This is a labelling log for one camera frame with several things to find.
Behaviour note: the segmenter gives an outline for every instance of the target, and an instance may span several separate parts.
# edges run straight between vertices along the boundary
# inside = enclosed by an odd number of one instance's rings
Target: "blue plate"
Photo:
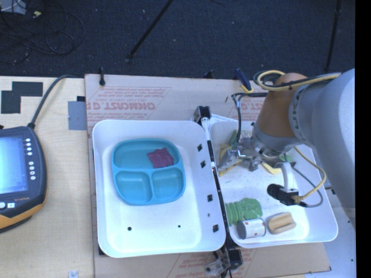
[[[172,202],[186,188],[183,161],[167,140],[122,141],[112,151],[111,165],[118,195],[130,205]]]

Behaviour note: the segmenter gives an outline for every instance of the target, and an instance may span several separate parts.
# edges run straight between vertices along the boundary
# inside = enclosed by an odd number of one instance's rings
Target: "blue screen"
[[[0,137],[0,195],[27,189],[22,137]]]

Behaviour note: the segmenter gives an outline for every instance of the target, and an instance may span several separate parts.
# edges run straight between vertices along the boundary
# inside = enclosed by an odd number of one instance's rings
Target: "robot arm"
[[[275,85],[305,76],[279,77]],[[295,145],[316,150],[339,201],[355,228],[355,70],[289,90],[269,91],[254,125],[252,147],[262,159]]]

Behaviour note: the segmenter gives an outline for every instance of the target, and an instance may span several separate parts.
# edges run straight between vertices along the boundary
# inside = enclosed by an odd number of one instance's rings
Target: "tin can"
[[[237,222],[237,233],[241,239],[262,237],[266,231],[265,223],[261,218]]]

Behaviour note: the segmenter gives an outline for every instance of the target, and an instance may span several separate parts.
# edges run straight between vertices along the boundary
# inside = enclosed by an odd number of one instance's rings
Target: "black floor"
[[[83,77],[103,67],[105,74],[201,78],[212,71],[230,79],[236,68],[252,77],[355,67],[355,0],[339,0],[338,8],[338,0],[174,0],[127,63],[168,1],[21,0],[25,14],[1,12],[0,75]]]

